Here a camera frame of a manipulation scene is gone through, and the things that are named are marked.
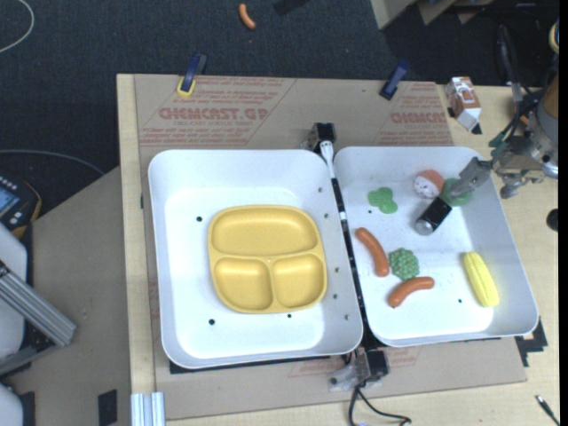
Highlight black can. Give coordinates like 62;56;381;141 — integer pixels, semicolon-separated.
414;195;454;237

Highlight flat green toy broccoli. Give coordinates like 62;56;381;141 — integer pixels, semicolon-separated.
366;186;398;215

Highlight yellow divided plate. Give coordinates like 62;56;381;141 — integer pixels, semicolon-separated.
206;204;329;315

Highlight pink and white toy sushi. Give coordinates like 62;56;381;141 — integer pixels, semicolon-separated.
413;169;446;201

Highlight white plastic tray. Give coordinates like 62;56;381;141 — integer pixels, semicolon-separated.
332;145;540;348
146;148;365;369

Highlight brown and white carton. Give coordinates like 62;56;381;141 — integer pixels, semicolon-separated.
444;75;484;134

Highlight thin black and white rod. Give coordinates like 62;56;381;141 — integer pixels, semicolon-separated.
319;139;370;351

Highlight green toy grapes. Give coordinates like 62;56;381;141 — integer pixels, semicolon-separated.
388;247;421;282

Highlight black block with thin wires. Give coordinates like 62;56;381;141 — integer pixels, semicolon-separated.
304;122;337;151
328;348;391;391

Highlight green round toy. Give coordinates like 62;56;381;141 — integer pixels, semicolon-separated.
440;177;473;207

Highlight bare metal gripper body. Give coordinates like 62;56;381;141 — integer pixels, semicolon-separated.
491;133;560;186

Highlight yellow toy corn cob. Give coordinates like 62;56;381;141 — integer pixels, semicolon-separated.
462;250;501;308

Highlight brown cardboard board red print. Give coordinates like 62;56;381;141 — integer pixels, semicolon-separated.
132;74;540;422

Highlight orange toy sausage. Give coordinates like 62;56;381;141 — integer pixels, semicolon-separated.
387;275;436;309
237;3;257;31
354;226;391;279

